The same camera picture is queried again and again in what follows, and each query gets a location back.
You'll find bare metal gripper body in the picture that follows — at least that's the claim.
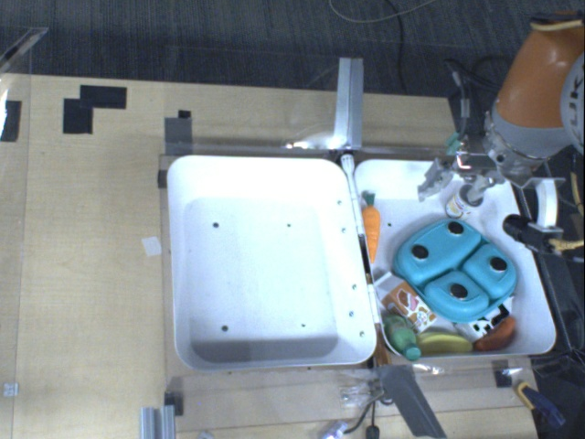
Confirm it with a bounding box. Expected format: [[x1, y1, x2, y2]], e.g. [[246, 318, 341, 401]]
[[454, 128, 548, 187]]

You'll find small white and yellow bottle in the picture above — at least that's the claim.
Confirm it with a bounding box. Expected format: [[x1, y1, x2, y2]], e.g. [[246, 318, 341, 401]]
[[445, 190, 476, 221]]

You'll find white plastic tray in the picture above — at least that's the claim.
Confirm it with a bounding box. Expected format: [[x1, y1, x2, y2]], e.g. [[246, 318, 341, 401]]
[[354, 158, 558, 361], [166, 155, 378, 373]]

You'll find blue divided plate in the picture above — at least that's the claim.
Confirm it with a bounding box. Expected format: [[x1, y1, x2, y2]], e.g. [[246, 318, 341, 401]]
[[392, 219, 520, 325]]

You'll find orange carrot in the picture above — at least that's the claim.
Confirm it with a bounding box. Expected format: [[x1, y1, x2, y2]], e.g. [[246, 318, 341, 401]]
[[361, 191, 383, 265]]

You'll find thin black and white rod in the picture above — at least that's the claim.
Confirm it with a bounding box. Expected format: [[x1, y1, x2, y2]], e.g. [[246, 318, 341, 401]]
[[340, 153, 380, 328]]

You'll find orange and white carton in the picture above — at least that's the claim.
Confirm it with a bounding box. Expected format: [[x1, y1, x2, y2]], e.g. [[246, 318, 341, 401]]
[[380, 280, 438, 334]]

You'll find red sausage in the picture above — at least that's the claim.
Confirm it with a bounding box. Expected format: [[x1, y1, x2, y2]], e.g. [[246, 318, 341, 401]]
[[473, 316, 517, 352]]

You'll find yellow banana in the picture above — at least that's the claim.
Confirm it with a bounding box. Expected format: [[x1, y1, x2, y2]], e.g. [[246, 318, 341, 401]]
[[415, 329, 474, 357]]

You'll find green bottle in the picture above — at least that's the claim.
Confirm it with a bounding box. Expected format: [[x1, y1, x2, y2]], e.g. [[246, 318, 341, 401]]
[[382, 314, 422, 362]]

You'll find black cylinder on white bracket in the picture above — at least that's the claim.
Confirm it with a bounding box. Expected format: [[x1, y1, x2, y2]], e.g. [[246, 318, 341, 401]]
[[502, 177, 568, 253]]

